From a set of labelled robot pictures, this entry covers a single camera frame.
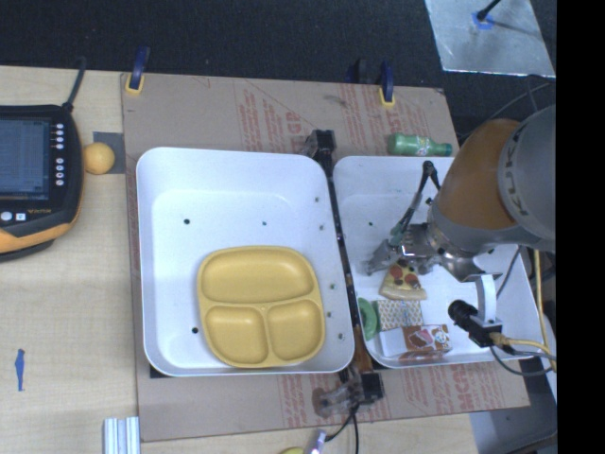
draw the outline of wooden table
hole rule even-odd
[[[3,105],[61,104],[76,70],[0,66]],[[123,132],[119,72],[87,71],[74,119]],[[103,421],[137,415],[129,239],[123,174],[87,175],[74,228],[47,250],[0,263],[0,452],[102,452]],[[14,362],[25,351],[24,389]],[[312,428],[143,443],[143,453],[279,454]],[[360,452],[476,452],[468,414],[360,424]],[[354,452],[354,430],[324,449]]]

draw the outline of cardboard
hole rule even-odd
[[[395,87],[395,105],[380,103],[367,84],[146,75],[142,93],[121,77],[126,148],[130,267],[136,376],[144,442],[284,428],[337,425],[322,418],[313,393],[332,391],[338,375],[167,377],[147,361],[142,338],[135,168],[148,149],[193,147],[300,152],[312,130],[333,130],[334,158],[386,155],[393,132],[458,142],[438,89]],[[523,378],[495,362],[380,371],[385,397],[359,422],[425,417],[528,405]]]

